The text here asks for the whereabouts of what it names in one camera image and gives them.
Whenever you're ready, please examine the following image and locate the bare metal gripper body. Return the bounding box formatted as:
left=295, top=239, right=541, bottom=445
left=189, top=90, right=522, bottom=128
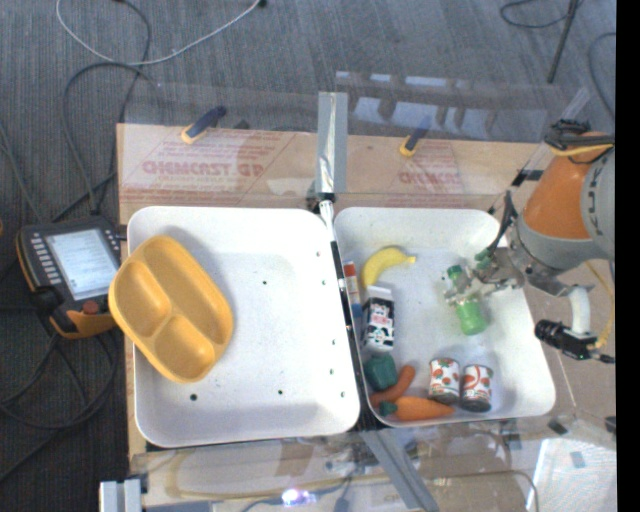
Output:
left=474, top=246, right=527, bottom=297

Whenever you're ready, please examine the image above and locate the green plastic bottle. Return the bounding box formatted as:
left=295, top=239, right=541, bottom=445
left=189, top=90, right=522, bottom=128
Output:
left=445, top=264, right=490, bottom=337

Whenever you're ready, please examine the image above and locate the white plastic tray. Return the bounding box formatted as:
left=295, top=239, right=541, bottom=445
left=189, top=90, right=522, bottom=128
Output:
left=126, top=205, right=362, bottom=449
left=332, top=206, right=558, bottom=429

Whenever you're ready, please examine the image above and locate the white black cow print carton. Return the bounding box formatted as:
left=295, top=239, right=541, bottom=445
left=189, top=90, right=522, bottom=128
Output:
left=360, top=285, right=397, bottom=352

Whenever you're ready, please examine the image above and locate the yellow banana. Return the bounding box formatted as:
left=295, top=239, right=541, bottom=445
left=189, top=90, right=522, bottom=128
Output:
left=360, top=245, right=418, bottom=290

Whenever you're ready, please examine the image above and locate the red and white can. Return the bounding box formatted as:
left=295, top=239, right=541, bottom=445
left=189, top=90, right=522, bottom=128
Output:
left=459, top=363, right=495, bottom=414
left=427, top=357, right=462, bottom=406

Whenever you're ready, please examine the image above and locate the dark green toy pepper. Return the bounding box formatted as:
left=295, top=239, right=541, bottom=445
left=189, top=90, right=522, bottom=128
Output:
left=362, top=353, right=400, bottom=393

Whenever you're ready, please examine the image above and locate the orange carrot with green top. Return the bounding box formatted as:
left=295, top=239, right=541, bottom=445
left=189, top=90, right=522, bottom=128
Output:
left=377, top=395, right=457, bottom=423

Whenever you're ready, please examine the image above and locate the brown cardboard board red print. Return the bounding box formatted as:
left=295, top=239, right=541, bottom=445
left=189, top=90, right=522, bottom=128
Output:
left=115, top=123, right=617, bottom=507

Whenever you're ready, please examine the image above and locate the yellow divided plate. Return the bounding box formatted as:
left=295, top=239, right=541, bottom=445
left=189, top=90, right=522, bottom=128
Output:
left=107, top=234, right=235, bottom=385

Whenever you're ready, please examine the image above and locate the black cylinder on white bracket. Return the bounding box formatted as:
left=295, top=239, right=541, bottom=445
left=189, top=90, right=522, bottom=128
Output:
left=533, top=284, right=599, bottom=362

